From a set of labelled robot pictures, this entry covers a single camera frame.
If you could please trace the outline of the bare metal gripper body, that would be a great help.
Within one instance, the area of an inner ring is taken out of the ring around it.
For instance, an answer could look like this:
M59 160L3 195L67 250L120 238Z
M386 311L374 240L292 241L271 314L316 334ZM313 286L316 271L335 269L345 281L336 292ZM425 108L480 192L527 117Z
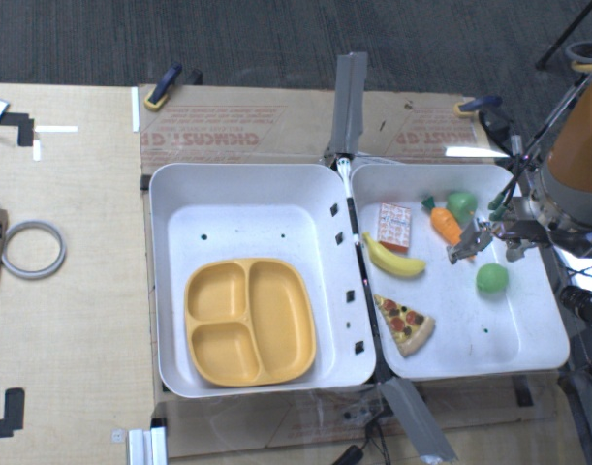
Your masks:
M492 223L499 239L556 246L578 258L592 259L592 207L586 201L556 203L550 197L513 197L500 221Z

